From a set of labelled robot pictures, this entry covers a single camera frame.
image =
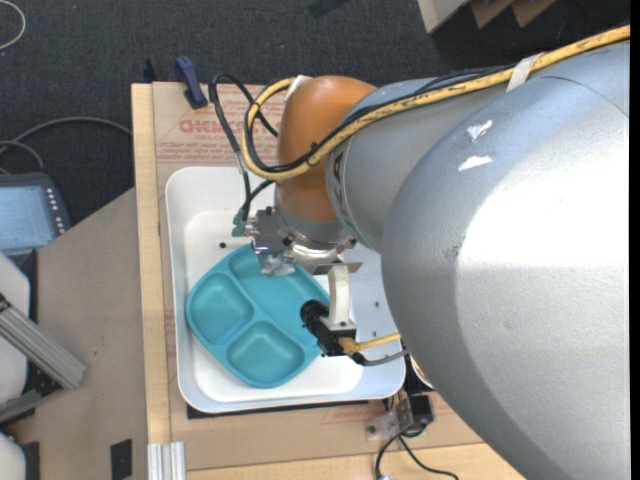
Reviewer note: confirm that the white plastic tray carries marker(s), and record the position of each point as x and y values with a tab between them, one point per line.
210	208

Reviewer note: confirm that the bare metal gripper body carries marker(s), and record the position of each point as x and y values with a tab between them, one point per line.
272	233

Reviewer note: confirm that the blue divided plate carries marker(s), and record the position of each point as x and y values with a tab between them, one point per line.
235	313

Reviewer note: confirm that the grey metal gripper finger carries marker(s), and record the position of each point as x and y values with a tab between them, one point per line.
269	264
287	265

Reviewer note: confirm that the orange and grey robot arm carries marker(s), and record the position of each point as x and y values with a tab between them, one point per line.
480	268

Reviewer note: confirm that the black cylinder on white bracket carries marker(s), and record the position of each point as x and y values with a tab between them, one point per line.
339	298

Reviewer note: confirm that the brown cardboard board, red print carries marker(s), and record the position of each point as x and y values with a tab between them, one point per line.
210	133

